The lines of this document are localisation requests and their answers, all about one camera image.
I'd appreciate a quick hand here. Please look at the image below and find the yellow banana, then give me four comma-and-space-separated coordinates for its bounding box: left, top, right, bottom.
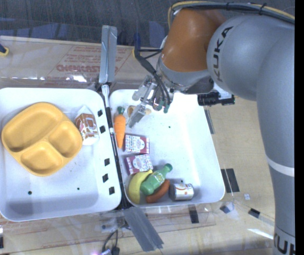
128, 169, 154, 205

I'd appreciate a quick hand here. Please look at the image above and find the green bottle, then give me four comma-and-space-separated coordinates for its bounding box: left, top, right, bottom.
140, 163, 173, 196

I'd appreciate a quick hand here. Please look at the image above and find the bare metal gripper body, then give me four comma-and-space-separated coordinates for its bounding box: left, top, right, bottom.
140, 74, 188, 111

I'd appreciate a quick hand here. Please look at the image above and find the tan biscuit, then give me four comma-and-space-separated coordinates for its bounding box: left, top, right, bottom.
126, 105, 153, 117

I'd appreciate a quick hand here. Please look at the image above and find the brown and white carton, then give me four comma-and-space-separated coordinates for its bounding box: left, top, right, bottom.
74, 105, 100, 146

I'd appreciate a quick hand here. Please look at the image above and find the brown cardboard board, red print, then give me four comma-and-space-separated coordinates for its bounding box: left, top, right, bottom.
0, 35, 218, 252

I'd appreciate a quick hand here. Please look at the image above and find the red and white carton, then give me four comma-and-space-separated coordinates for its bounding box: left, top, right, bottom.
124, 133, 150, 155
124, 154, 154, 175

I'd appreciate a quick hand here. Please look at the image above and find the yellow divided plate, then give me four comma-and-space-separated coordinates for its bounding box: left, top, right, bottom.
1, 101, 83, 177

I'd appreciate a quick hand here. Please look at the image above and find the black cylinder on white bracket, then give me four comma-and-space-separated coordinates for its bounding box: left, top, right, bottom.
197, 90, 235, 107

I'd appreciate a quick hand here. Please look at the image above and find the silver and orange can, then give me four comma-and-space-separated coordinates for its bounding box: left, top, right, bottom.
168, 182, 195, 202

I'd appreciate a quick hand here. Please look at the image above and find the orange sausage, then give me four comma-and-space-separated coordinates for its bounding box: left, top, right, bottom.
145, 179, 171, 203

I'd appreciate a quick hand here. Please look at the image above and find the orange carrot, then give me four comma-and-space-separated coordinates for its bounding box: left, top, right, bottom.
114, 106, 127, 149

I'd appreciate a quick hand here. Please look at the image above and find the white plastic tray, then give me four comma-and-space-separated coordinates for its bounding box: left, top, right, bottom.
108, 89, 226, 209
0, 87, 123, 222

